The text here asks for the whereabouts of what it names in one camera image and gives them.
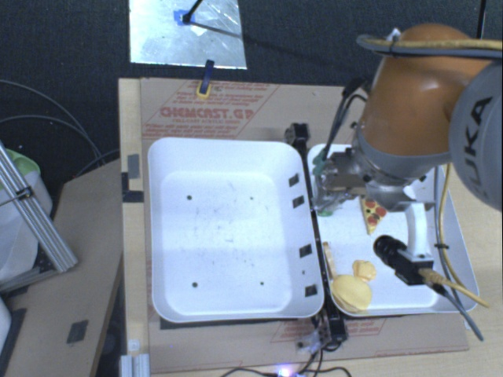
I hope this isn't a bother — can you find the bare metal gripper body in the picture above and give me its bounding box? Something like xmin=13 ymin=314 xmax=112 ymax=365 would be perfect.
xmin=321 ymin=148 xmax=419 ymax=213

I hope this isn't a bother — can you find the pizza slice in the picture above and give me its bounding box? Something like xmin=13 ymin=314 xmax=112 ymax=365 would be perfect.
xmin=360 ymin=196 xmax=388 ymax=236

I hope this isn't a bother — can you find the thin black rod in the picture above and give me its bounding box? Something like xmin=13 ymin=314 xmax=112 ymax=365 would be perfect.
xmin=295 ymin=134 xmax=343 ymax=341

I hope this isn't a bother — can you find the yellow lumpy toy food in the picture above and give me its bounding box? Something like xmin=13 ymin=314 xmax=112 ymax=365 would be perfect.
xmin=351 ymin=259 xmax=377 ymax=284

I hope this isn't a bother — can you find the tan round bread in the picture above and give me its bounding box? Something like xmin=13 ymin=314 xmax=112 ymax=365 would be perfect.
xmin=330 ymin=274 xmax=373 ymax=314

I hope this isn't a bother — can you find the white plastic tray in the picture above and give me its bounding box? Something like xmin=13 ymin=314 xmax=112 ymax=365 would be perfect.
xmin=307 ymin=143 xmax=481 ymax=317
xmin=147 ymin=137 xmax=325 ymax=324

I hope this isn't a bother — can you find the brown cardboard board, red print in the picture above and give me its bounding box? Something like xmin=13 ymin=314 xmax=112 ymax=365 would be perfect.
xmin=139 ymin=77 xmax=471 ymax=373

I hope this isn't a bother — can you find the black cylinder on white bracket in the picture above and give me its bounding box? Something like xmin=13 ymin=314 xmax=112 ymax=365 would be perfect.
xmin=373 ymin=200 xmax=435 ymax=287

